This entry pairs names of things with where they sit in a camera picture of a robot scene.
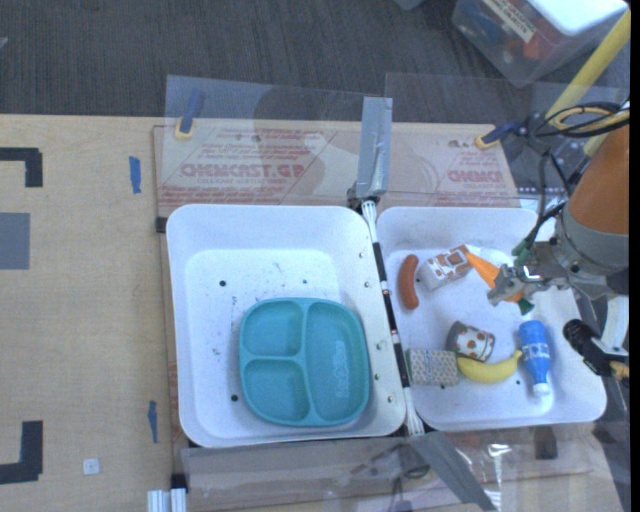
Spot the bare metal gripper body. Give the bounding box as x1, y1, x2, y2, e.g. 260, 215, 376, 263
517, 242, 577, 297

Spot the orange carrot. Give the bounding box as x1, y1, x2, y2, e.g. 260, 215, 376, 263
464, 251, 536, 317

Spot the white can with orange dots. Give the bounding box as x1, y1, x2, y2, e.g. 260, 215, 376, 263
445, 320, 496, 363

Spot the white and brown carton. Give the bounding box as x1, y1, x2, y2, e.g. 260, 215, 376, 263
415, 244, 474, 293

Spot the blue bottle with white cap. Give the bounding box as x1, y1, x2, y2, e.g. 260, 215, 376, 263
517, 319, 554, 399

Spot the yellow banana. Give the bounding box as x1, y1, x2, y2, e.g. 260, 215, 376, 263
456, 349, 524, 385

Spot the orange sausage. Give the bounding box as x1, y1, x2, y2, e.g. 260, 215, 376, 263
397, 253, 421, 311

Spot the white plastic tray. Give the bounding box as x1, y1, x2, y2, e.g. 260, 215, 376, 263
165, 203, 408, 449
375, 206, 609, 433

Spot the teal divided plate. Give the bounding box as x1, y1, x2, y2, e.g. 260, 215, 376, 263
238, 297, 372, 428

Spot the brown cardboard board red print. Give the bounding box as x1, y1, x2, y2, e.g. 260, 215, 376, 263
152, 123, 617, 497

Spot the black cylinder on white bracket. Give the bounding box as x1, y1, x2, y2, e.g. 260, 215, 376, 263
562, 294, 630, 379

